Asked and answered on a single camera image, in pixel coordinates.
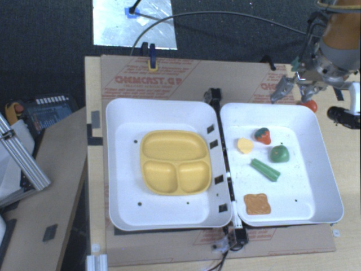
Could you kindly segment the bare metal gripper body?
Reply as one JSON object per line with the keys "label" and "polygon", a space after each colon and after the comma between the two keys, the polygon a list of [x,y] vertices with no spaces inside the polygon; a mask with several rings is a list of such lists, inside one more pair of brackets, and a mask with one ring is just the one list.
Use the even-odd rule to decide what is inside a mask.
{"label": "bare metal gripper body", "polygon": [[312,88],[326,88],[346,90],[350,86],[347,79],[356,72],[356,69],[342,69],[321,55],[312,55],[299,64],[296,71],[296,84],[312,86]]}

